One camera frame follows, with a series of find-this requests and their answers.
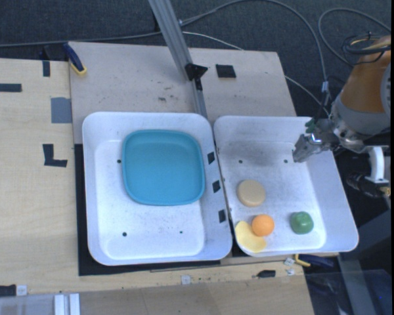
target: black mat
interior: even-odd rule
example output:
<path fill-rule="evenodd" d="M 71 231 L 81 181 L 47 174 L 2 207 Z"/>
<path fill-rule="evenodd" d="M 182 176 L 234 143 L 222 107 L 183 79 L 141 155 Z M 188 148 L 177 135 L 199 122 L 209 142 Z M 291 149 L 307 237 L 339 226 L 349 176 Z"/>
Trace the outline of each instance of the black mat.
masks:
<path fill-rule="evenodd" d="M 165 262 L 158 264 L 135 264 L 121 266 L 105 266 L 100 264 L 89 252 L 87 247 L 85 170 L 83 166 L 83 145 L 74 146 L 76 168 L 76 207 L 77 207 L 77 246 L 79 275 L 103 275 L 134 272 L 140 270 L 160 270 L 166 268 L 188 268 L 196 266 L 218 265 L 220 261 Z"/>

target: black clip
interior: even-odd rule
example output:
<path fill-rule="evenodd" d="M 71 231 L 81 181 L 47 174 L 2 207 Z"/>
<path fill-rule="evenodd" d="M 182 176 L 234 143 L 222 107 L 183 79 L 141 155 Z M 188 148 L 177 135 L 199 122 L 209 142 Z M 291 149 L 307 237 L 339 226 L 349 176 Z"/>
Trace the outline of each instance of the black clip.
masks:
<path fill-rule="evenodd" d="M 70 66 L 75 71 L 75 73 L 77 73 L 78 75 L 86 74 L 87 69 L 82 64 L 79 56 L 75 53 L 73 48 L 71 48 L 71 46 L 69 46 L 69 44 L 65 43 L 65 44 L 63 44 L 63 49 L 64 49 L 64 52 L 67 54 L 69 60 L 72 61 Z"/>
<path fill-rule="evenodd" d="M 185 66 L 185 72 L 188 76 L 189 80 L 194 80 L 195 84 L 196 84 L 196 88 L 199 91 L 203 91 L 203 86 L 202 86 L 202 81 L 201 81 L 201 77 L 205 74 L 205 72 L 208 70 L 207 67 L 205 66 L 198 66 L 196 64 L 193 63 L 188 63 Z"/>

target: metal pole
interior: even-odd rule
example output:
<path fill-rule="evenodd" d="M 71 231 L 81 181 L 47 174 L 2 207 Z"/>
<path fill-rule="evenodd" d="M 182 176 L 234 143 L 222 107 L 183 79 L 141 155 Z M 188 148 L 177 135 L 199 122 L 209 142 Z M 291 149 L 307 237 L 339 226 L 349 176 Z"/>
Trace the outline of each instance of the metal pole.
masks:
<path fill-rule="evenodd" d="M 148 0 L 152 7 L 154 16 L 158 21 L 162 35 L 167 43 L 171 55 L 180 74 L 190 80 L 185 67 L 192 64 L 192 59 L 188 47 L 185 43 L 183 33 L 179 26 L 177 17 L 170 0 Z M 192 82 L 194 105 L 196 112 L 207 117 L 206 105 L 202 90 L 198 89 L 196 83 Z"/>

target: metal bracket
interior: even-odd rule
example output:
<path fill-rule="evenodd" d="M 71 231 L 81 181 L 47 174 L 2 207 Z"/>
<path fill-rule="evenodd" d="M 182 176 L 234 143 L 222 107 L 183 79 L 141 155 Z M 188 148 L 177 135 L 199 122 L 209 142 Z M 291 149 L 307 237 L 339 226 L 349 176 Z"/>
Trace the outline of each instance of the metal bracket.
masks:
<path fill-rule="evenodd" d="M 54 315 L 80 315 L 79 293 L 54 295 Z"/>
<path fill-rule="evenodd" d="M 388 184 L 388 180 L 384 179 L 385 161 L 383 157 L 382 147 L 370 147 L 368 148 L 371 173 L 370 176 L 366 177 L 367 180 L 380 184 Z"/>
<path fill-rule="evenodd" d="M 195 84 L 196 84 L 196 88 L 199 91 L 203 91 L 203 86 L 202 86 L 202 81 L 201 81 L 201 77 L 205 74 L 205 72 L 208 70 L 207 67 L 205 66 L 198 66 L 196 64 L 193 63 L 188 63 L 185 66 L 185 72 L 188 76 L 189 80 L 194 80 Z"/>

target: wooden board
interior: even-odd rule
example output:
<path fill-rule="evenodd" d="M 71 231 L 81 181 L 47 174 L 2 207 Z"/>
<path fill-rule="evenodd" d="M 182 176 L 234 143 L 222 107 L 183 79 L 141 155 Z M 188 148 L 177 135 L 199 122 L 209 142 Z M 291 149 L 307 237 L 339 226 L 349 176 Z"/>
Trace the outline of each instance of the wooden board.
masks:
<path fill-rule="evenodd" d="M 98 111 L 194 112 L 191 82 L 178 72 L 167 47 L 70 43 L 87 73 L 70 71 L 74 141 L 81 124 Z M 295 116 L 276 52 L 190 49 L 202 77 L 211 124 L 219 116 Z M 231 65 L 236 78 L 219 77 L 216 65 Z"/>
<path fill-rule="evenodd" d="M 83 293 L 80 300 L 88 315 L 314 314 L 303 276 Z"/>
<path fill-rule="evenodd" d="M 68 64 L 51 62 L 43 77 L 41 61 L 0 59 L 0 83 L 22 84 L 21 93 L 0 93 L 0 285 L 38 294 L 180 285 L 182 276 L 192 284 L 251 281 L 266 269 L 287 276 L 280 261 L 226 258 L 221 266 L 79 277 L 72 125 L 51 122 L 51 99 L 71 98 Z M 67 166 L 45 166 L 43 144 Z"/>

